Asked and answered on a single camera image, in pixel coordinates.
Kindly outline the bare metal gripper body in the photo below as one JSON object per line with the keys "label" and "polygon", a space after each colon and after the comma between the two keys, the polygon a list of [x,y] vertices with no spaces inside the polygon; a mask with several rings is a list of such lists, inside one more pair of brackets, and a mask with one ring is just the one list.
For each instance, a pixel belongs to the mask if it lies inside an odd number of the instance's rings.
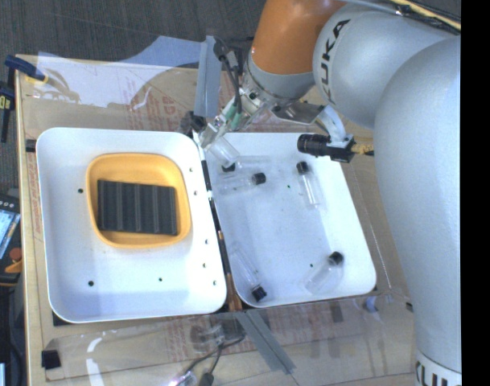
{"label": "bare metal gripper body", "polygon": [[205,136],[220,137],[241,131],[266,110],[276,113],[285,107],[285,100],[272,96],[259,85],[243,84],[223,109],[208,121]]}

